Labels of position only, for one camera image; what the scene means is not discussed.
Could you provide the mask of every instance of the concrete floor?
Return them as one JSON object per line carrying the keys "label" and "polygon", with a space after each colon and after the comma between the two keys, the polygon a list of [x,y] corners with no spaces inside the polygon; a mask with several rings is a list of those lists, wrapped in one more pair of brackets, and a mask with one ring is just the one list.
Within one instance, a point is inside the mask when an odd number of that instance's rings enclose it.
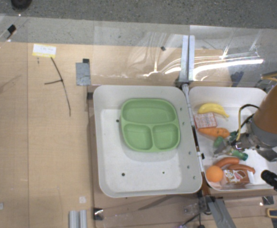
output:
{"label": "concrete floor", "polygon": [[[15,15],[10,0],[0,13]],[[277,29],[277,0],[33,0],[27,17]]]}

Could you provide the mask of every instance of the toy banana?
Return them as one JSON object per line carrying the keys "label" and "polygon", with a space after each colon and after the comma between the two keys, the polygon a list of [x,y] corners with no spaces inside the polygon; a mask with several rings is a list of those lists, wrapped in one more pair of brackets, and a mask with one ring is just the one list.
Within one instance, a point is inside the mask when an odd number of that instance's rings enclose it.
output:
{"label": "toy banana", "polygon": [[215,103],[203,104],[198,110],[198,114],[203,114],[208,112],[215,112],[225,117],[229,117],[229,115],[225,112],[224,108],[221,105],[215,104]]}

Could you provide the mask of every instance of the paper label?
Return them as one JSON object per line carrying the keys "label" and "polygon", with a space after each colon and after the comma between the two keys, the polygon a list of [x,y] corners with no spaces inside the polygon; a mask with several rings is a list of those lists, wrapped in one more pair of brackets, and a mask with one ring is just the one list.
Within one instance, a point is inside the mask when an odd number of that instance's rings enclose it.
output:
{"label": "paper label", "polygon": [[48,45],[41,45],[41,44],[34,44],[33,56],[55,58],[56,47],[48,46]]}

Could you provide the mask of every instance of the sausage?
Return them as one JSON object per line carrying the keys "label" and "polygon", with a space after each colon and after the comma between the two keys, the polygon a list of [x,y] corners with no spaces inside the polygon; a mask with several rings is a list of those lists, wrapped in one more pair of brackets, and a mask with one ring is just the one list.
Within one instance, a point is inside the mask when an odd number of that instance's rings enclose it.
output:
{"label": "sausage", "polygon": [[253,167],[242,164],[230,165],[228,166],[228,170],[247,170],[251,171],[253,174],[256,173],[256,170]]}
{"label": "sausage", "polygon": [[215,165],[218,167],[223,167],[225,165],[235,165],[239,163],[239,159],[235,157],[226,157],[224,159],[221,159],[219,162],[217,162]]}

